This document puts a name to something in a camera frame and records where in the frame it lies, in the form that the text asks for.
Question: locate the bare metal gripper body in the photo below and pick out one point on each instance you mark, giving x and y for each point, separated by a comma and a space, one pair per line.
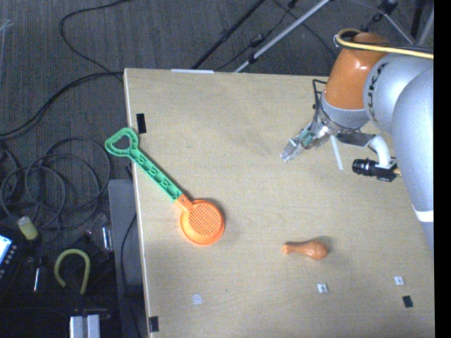
322, 132

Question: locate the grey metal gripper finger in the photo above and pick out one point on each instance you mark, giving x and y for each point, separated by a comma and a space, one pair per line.
291, 144
291, 154

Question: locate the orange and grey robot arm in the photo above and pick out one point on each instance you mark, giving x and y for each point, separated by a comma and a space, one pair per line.
398, 93

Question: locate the pale wooden board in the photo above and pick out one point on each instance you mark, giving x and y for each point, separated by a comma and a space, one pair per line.
246, 136

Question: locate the orange toy chicken drumstick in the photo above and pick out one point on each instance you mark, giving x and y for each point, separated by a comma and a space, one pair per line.
311, 249

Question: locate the green and orange toy sieve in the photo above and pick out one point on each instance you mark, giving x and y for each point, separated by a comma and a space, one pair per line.
202, 221

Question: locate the black cylinder on white bracket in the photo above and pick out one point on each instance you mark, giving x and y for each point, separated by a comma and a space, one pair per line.
373, 167

